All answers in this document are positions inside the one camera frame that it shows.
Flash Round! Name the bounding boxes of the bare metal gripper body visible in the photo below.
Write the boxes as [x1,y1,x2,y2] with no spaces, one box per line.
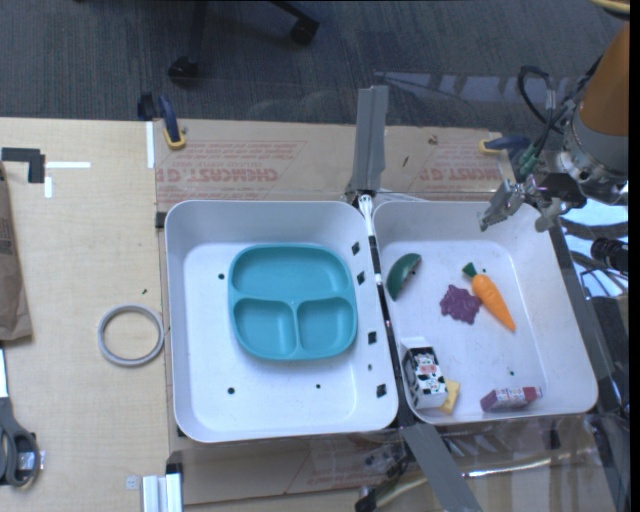
[530,150,630,208]

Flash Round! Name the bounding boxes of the orange toy carrot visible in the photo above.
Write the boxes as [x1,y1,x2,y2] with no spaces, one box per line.
[460,261,518,333]

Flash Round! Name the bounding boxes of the purple toy grapes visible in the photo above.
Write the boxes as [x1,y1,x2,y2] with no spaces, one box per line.
[439,284,483,326]

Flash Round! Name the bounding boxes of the green toy melon slice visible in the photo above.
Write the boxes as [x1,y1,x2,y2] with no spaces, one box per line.
[385,252,423,303]

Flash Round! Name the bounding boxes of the white plastic tray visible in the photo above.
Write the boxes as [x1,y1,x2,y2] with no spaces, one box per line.
[163,199,401,445]
[372,199,600,427]

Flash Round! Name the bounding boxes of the white cow print milk carton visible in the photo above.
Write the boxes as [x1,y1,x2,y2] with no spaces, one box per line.
[400,336,449,412]

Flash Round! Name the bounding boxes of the small red and pink carton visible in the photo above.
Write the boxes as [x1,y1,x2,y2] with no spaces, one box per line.
[479,385,545,414]

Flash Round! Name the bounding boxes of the yellow toy cheese wedge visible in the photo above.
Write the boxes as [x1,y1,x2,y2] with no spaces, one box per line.
[438,378,463,416]

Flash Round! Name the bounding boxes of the brown cardboard board red print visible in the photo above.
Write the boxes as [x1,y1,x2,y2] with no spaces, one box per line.
[152,118,617,507]

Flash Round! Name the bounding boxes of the black office chair base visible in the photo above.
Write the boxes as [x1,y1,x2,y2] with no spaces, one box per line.
[166,0,322,84]

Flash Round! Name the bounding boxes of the teal divided plate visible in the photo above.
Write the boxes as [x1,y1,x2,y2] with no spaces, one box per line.
[227,243,360,363]

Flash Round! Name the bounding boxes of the white tape roll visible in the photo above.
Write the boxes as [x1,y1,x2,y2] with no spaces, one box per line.
[96,304,166,368]

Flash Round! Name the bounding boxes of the brown paper bag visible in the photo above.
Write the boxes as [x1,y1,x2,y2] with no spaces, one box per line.
[0,161,34,342]

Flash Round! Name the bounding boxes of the black cylinder on white bracket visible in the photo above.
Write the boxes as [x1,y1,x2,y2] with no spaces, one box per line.
[589,236,629,274]

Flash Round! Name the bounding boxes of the grey handled scissors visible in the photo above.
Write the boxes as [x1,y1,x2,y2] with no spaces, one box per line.
[0,343,42,489]

